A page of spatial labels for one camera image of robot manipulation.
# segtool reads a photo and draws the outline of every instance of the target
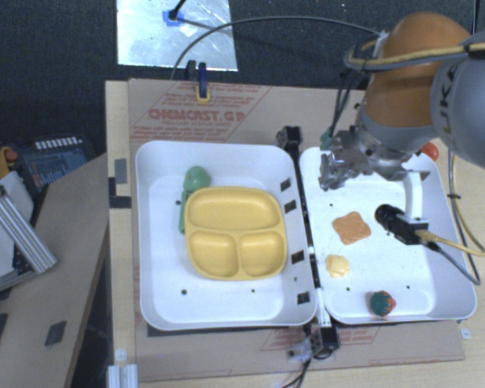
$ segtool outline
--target yellow and black device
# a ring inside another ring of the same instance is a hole
[[[46,185],[93,157],[93,146],[83,135],[54,135],[28,142],[11,142],[0,145],[0,179],[17,171],[29,194],[36,197]]]

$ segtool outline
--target yellow plate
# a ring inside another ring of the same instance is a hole
[[[287,260],[280,206],[256,188],[194,192],[185,205],[185,238],[192,265],[210,279],[265,279]]]

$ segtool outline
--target silver metal sheet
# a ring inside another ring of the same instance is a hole
[[[172,67],[194,39],[207,30],[187,23],[168,25],[163,13],[179,0],[117,0],[117,47],[121,65]],[[216,27],[230,21],[228,0],[187,0],[180,10],[187,20]],[[210,70],[237,70],[231,27],[213,33],[180,63],[204,61]]]

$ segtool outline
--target metal plate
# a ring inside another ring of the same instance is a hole
[[[179,0],[117,0],[117,50],[121,65],[173,67],[179,55],[207,29],[166,23],[164,12]],[[228,0],[187,0],[179,17],[209,27],[230,21]],[[213,33],[192,48],[180,63],[204,61],[209,70],[237,71],[231,27]]]

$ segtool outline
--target table surface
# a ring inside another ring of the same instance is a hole
[[[108,125],[108,152],[122,154],[129,158],[129,153],[118,150],[113,138],[126,138],[129,127],[126,111],[128,105],[128,83],[108,82],[106,86],[107,125]],[[440,140],[434,143],[441,152],[437,161],[445,190],[447,183],[447,160],[444,152],[447,149]],[[108,163],[108,174],[114,174],[114,163]],[[457,193],[462,196],[460,205],[466,221],[472,231],[485,246],[485,171],[461,159],[457,161]],[[117,195],[129,195],[129,184],[117,185]],[[129,221],[121,211],[110,212],[110,220],[119,222]],[[112,248],[115,241],[119,243],[131,239],[129,229],[113,233]],[[439,362],[418,365],[381,366],[360,369],[331,369],[308,372],[302,387],[315,386],[367,386],[367,387],[416,387],[416,386],[485,386],[485,258],[476,258],[476,265],[483,279],[483,284],[476,288],[478,305],[474,315],[460,325],[464,331],[470,332],[470,338],[463,340],[466,354],[464,361]],[[112,275],[116,277],[129,277],[129,269],[133,261],[125,255],[112,254]],[[116,346],[126,348],[128,360],[135,361],[134,325],[133,325],[133,288],[129,281],[112,282],[113,294],[113,323],[114,341]],[[151,382],[140,384],[141,388],[172,388],[172,387],[270,387],[283,386],[297,376],[297,373],[270,373],[237,377],[202,378],[183,381]]]

